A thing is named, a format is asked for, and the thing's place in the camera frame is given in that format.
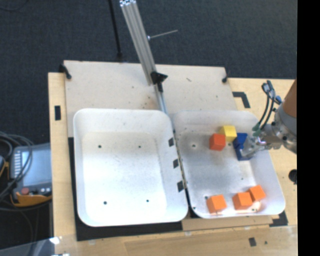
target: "white tray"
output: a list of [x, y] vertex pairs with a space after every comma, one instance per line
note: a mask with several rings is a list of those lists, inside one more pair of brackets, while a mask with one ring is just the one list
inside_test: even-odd
[[[190, 204], [201, 218], [212, 219], [241, 215], [278, 215], [285, 209], [285, 198], [267, 150], [238, 161], [233, 144], [223, 151], [209, 149], [209, 138], [225, 125], [238, 133], [252, 134], [257, 118], [247, 111], [182, 111], [173, 119]], [[260, 184], [266, 198], [247, 210], [235, 210], [232, 197]], [[227, 208], [210, 214], [206, 198], [223, 194]]]
[[170, 118], [158, 110], [79, 110], [77, 211], [92, 227], [168, 223], [188, 212]]

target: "orange object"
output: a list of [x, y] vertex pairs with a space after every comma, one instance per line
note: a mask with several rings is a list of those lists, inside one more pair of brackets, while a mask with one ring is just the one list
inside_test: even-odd
[[253, 202], [249, 192], [240, 192], [232, 197], [234, 209], [245, 210], [252, 206]]
[[224, 134], [214, 133], [209, 139], [211, 150], [222, 151], [226, 146], [226, 136]]
[[253, 202], [259, 201], [266, 197], [266, 193], [264, 192], [263, 188], [260, 185], [256, 185], [249, 188], [247, 192], [250, 193], [250, 196]]
[[209, 212], [215, 213], [227, 208], [227, 203], [223, 194], [213, 195], [206, 200], [206, 206], [209, 209]]

